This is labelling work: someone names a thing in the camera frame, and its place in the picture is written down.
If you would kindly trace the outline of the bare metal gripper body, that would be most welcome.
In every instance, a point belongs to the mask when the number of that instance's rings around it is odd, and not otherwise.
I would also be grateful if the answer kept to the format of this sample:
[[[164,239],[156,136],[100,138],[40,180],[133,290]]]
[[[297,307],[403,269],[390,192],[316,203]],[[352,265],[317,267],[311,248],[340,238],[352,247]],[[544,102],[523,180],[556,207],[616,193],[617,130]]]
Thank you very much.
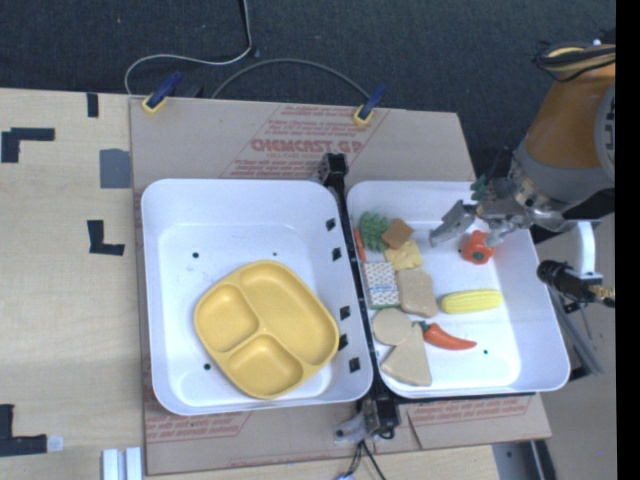
[[[501,177],[472,184],[475,216],[502,233],[536,225],[552,232],[563,230],[566,205],[543,192],[527,177]]]

